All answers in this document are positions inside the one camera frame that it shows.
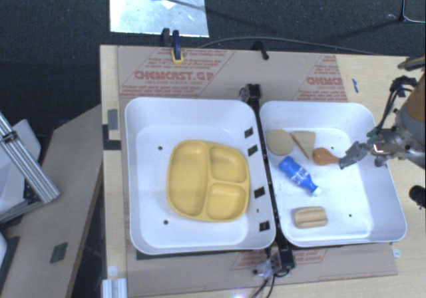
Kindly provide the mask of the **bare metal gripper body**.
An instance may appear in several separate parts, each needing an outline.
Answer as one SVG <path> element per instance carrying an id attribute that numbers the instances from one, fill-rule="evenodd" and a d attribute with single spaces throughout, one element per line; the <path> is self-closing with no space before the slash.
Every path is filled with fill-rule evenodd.
<path id="1" fill-rule="evenodd" d="M 402 128 L 374 128 L 367 133 L 369 153 L 375 165 L 382 167 L 388 160 L 407 160 L 420 166 L 420 142 Z"/>

